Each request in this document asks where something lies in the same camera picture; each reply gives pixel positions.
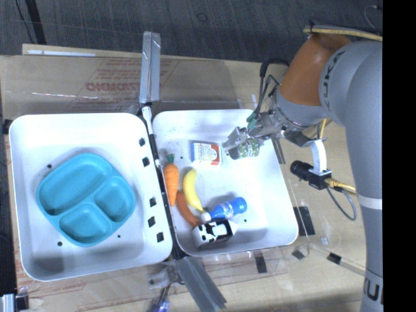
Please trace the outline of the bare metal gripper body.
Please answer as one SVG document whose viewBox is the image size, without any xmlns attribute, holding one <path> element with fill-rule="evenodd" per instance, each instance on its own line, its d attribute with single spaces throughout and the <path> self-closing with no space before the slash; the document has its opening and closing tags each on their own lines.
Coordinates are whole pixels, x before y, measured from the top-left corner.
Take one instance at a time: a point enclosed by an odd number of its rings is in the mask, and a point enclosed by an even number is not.
<svg viewBox="0 0 416 312">
<path fill-rule="evenodd" d="M 247 123 L 248 136 L 258 140 L 285 138 L 289 133 L 296 132 L 296 124 L 278 110 L 259 114 L 252 112 Z"/>
</svg>

